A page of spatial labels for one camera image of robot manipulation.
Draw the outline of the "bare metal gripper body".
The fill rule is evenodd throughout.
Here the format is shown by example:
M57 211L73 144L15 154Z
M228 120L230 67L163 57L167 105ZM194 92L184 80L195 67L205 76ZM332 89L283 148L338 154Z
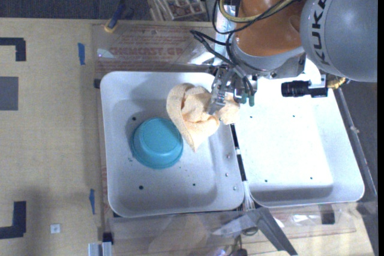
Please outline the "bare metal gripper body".
M232 67L228 64L212 67L214 81L211 86L213 94L255 94L257 92L257 80L252 81L252 75L248 74L239 65Z

